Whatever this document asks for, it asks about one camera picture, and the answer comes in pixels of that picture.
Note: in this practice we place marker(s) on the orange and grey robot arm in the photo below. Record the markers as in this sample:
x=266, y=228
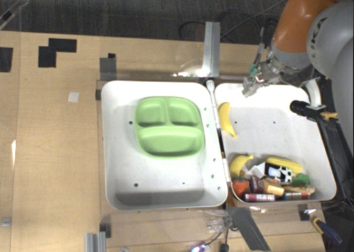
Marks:
x=329, y=38

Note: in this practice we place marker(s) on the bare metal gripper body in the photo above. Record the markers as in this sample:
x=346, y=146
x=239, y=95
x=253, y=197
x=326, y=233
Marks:
x=267, y=72

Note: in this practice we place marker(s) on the black cylinder on white bracket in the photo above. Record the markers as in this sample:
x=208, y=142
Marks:
x=304, y=108

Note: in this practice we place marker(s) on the tan bread slice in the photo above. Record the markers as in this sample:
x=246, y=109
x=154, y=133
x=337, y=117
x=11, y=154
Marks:
x=301, y=189

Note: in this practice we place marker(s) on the black and white carton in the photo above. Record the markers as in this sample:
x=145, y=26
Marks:
x=276, y=173

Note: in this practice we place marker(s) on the red strawberry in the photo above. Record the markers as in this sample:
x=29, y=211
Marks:
x=240, y=187

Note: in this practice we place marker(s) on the red and white can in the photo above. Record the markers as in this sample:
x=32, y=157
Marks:
x=260, y=197

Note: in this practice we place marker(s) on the green broccoli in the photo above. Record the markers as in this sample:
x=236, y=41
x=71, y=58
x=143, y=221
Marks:
x=300, y=179

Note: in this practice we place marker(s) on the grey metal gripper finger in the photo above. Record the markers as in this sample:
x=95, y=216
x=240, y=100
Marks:
x=255, y=87
x=247, y=88

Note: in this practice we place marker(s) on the dark red can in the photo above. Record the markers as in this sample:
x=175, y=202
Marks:
x=256, y=185

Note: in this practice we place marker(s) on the white plastic tray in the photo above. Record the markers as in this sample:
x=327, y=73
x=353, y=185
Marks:
x=166, y=181
x=271, y=137

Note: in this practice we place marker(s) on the yellow corn cob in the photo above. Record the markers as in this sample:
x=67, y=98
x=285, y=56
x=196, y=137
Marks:
x=285, y=164

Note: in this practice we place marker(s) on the green divided plate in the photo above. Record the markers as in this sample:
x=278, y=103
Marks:
x=170, y=137

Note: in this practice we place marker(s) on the red and silver can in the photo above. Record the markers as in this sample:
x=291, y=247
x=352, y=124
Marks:
x=296, y=196

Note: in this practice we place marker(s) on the yellow banana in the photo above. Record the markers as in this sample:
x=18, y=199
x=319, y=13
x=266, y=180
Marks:
x=238, y=165
x=225, y=119

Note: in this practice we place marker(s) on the yellow cheese block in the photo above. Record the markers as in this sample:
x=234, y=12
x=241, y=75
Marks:
x=273, y=189

